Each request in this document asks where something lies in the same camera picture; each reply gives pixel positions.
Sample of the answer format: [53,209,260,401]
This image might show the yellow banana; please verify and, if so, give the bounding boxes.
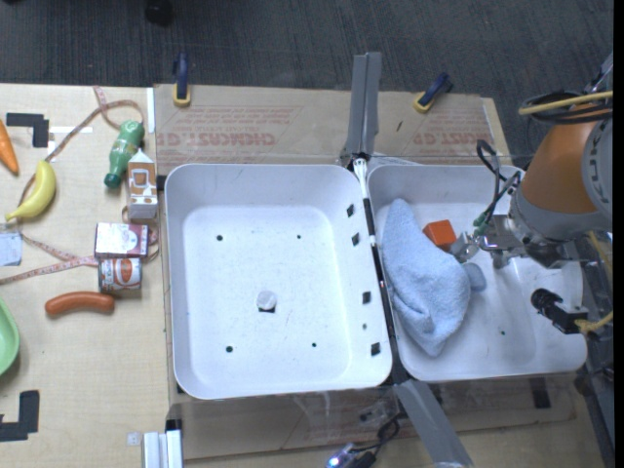
[4,159,58,223]

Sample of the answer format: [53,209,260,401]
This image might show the brown sausage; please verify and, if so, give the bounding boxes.
[44,291,116,318]

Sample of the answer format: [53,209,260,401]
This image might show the white and brown carton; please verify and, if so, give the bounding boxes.
[126,147,160,221]

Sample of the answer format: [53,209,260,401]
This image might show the orange cube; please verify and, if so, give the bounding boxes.
[421,219,458,254]

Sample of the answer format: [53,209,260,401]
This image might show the black cylinder on white bracket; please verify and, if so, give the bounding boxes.
[529,287,590,335]

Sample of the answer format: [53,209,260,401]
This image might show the light blue towel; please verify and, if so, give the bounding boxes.
[379,197,472,359]

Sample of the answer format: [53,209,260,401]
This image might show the white paper packet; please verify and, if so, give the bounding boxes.
[0,230,23,268]

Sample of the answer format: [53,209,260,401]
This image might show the green plastic bottle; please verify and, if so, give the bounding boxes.
[102,119,146,190]

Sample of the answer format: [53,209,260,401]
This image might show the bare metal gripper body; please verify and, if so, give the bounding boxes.
[480,214,576,270]

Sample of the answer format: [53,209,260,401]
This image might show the pink measuring tape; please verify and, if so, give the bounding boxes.
[0,85,160,285]

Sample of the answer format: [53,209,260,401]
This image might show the orange carrot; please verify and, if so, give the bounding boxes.
[0,119,21,176]

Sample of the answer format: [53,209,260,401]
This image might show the green divided plate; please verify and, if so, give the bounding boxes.
[0,296,21,377]

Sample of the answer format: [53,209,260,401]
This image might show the red and white box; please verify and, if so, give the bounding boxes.
[94,221,149,260]

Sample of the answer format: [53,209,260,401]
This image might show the red and white can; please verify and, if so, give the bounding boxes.
[97,256,143,293]

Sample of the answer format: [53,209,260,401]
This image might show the white plastic tray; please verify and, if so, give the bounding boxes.
[164,163,394,402]
[365,163,589,384]

